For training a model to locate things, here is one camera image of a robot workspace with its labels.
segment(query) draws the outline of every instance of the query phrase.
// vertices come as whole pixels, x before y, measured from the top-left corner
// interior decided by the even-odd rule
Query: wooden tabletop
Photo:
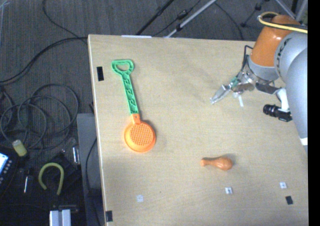
[[[308,158],[295,124],[263,113],[278,99],[255,89],[243,106],[231,94],[210,103],[254,42],[89,35],[88,44],[106,225],[309,225]],[[146,153],[124,141],[130,111],[111,68],[123,59],[134,64],[140,119],[156,134]],[[221,156],[230,170],[200,165]]]

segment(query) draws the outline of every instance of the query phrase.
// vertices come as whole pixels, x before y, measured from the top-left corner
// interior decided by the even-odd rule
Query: device screen
[[[2,170],[4,169],[8,158],[9,157],[7,155],[0,152],[0,174],[2,173]]]

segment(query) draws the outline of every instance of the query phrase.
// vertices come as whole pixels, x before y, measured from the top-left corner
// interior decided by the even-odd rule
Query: green handle
[[[128,65],[127,70],[121,70],[118,66]],[[135,98],[134,89],[130,80],[130,73],[134,70],[134,63],[131,60],[114,60],[111,63],[112,70],[121,76],[126,100],[129,106],[130,114],[138,114],[138,106]]]

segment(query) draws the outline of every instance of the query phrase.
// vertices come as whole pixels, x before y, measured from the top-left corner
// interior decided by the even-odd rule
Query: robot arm
[[[283,121],[293,119],[308,153],[308,32],[299,31],[300,24],[287,15],[265,14],[273,14],[270,26],[262,29],[251,54],[244,55],[240,72],[210,100],[214,104],[230,91],[242,94],[254,89],[277,95],[281,108],[267,104],[263,112]],[[278,78],[285,88],[270,85]]]

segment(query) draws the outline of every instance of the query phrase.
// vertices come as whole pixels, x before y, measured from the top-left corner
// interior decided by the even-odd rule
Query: dark floor
[[[78,113],[92,112],[88,47],[85,38],[75,36],[136,35],[169,0],[45,0],[45,4],[44,0],[7,1],[0,47],[0,115],[6,134],[0,133],[0,147],[11,147],[10,142],[15,139],[25,140],[31,160],[24,169],[33,169],[34,184],[31,194],[23,195],[23,181],[19,181],[22,172],[17,171],[0,203],[0,225],[49,225],[48,214],[53,204],[76,205],[79,212],[72,214],[72,225],[86,225],[82,181],[77,170],[73,178],[76,181],[61,193],[59,200],[56,200],[56,185],[46,181],[51,191],[44,191],[37,180],[40,168],[62,150],[68,161],[72,161],[69,154],[72,143],[68,140],[78,138],[74,119]],[[174,0],[139,34],[167,36],[179,21],[165,27],[177,15],[194,6],[189,15],[180,20],[183,23],[209,1]],[[172,37],[255,41],[263,28],[257,21],[261,12],[286,13],[279,3],[270,0],[249,18],[261,1],[217,0]],[[294,2],[281,1],[289,9]],[[297,11],[302,1],[298,0]],[[21,71],[22,74],[8,80]]]

